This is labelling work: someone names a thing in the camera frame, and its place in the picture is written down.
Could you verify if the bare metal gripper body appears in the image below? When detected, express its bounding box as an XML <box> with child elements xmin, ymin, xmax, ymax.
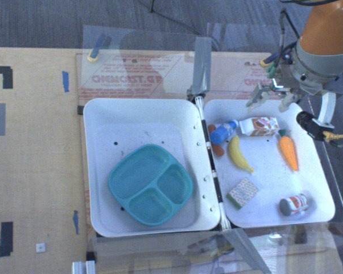
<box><xmin>270</xmin><ymin>63</ymin><xmax>342</xmax><ymax>98</ymax></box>

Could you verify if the white and brown carton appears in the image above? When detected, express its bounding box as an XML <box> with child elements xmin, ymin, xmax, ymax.
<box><xmin>238</xmin><ymin>116</ymin><xmax>280</xmax><ymax>138</ymax></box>

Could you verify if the orange carrot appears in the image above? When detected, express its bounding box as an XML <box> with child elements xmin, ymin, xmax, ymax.
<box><xmin>277</xmin><ymin>128</ymin><xmax>300</xmax><ymax>172</ymax></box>

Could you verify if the blue plastic bottle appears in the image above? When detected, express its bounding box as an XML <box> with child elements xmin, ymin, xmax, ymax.
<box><xmin>209</xmin><ymin>119</ymin><xmax>239</xmax><ymax>146</ymax></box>

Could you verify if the yellow banana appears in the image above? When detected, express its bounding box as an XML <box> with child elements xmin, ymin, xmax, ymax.
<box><xmin>228</xmin><ymin>135</ymin><xmax>255</xmax><ymax>174</ymax></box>

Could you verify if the white plastic tray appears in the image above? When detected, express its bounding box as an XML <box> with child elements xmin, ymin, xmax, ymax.
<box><xmin>82</xmin><ymin>97</ymin><xmax>222</xmax><ymax>238</ymax></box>
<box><xmin>203</xmin><ymin>99</ymin><xmax>337</xmax><ymax>229</ymax></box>

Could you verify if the green patterned packet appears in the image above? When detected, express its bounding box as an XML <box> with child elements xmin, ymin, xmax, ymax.
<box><xmin>225</xmin><ymin>177</ymin><xmax>260</xmax><ymax>210</ymax></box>

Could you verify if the white and red can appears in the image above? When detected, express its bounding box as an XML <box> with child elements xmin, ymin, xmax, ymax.
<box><xmin>278</xmin><ymin>193</ymin><xmax>310</xmax><ymax>217</ymax></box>

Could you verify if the brown cardboard board red print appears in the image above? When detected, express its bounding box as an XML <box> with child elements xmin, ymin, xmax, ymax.
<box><xmin>75</xmin><ymin>51</ymin><xmax>340</xmax><ymax>268</ymax></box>

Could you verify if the teal divided plate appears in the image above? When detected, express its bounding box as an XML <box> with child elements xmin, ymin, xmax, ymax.
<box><xmin>107</xmin><ymin>143</ymin><xmax>194</xmax><ymax>227</ymax></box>

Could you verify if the black cylinder on white bracket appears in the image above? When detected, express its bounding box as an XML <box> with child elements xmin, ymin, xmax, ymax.
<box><xmin>296</xmin><ymin>91</ymin><xmax>337</xmax><ymax>142</ymax></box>

